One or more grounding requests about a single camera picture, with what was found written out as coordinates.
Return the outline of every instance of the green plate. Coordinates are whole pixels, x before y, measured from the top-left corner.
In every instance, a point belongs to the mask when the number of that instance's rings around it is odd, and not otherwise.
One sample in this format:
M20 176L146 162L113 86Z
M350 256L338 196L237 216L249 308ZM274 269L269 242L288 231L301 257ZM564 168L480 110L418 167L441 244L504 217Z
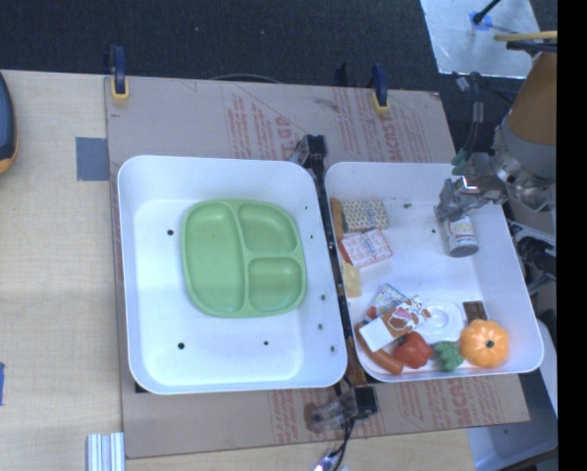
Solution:
M294 219L256 200L198 202L183 217L185 281L193 303L220 317L282 314L306 292Z

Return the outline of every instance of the blue clamp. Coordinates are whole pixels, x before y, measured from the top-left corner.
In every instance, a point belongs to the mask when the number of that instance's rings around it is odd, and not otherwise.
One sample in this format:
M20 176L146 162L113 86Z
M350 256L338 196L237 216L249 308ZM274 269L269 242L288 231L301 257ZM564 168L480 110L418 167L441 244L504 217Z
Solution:
M104 53L104 75L111 75L110 86L113 98L127 99L130 91L126 78L126 53L119 45L110 45Z
M388 100L388 78L380 63L375 63L372 67L372 101L376 111L383 115L390 109Z

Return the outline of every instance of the cardboard sheet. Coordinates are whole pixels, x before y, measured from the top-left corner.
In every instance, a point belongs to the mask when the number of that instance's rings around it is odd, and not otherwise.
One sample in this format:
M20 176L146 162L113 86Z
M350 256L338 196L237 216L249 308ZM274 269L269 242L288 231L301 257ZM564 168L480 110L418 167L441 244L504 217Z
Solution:
M127 458L335 441L315 434L304 411L332 388L157 395L135 384L128 364L117 172L134 155L289 159L306 134L323 134L326 167L341 161L449 162L454 148L433 92L392 90L381 117L370 89L209 80L129 78L130 97L104 86ZM379 412L353 438L528 420L516 375L375 384Z

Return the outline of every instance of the hot dog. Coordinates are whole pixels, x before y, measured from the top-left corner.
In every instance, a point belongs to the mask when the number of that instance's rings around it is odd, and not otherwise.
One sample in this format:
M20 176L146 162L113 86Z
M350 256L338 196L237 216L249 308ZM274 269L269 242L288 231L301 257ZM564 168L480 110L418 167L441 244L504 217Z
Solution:
M359 330L365 323L358 323L354 327L354 335L356 336L357 341L359 342L359 346L365 351L365 353L370 356L370 359L374 361L377 365L381 368L385 368L388 372L393 375L399 375L402 373L402 368L404 368L404 363L395 359L392 354L387 352L386 350L379 349L376 352L372 352L368 344L365 343L365 340L361 336Z

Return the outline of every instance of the can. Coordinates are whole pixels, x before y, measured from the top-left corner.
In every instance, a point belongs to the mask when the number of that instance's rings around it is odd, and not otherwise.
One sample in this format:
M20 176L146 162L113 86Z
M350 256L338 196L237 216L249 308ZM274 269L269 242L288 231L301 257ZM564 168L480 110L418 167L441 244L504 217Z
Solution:
M464 215L453 222L446 220L445 231L449 245L449 254L452 257L469 256L479 250L472 221L468 215Z

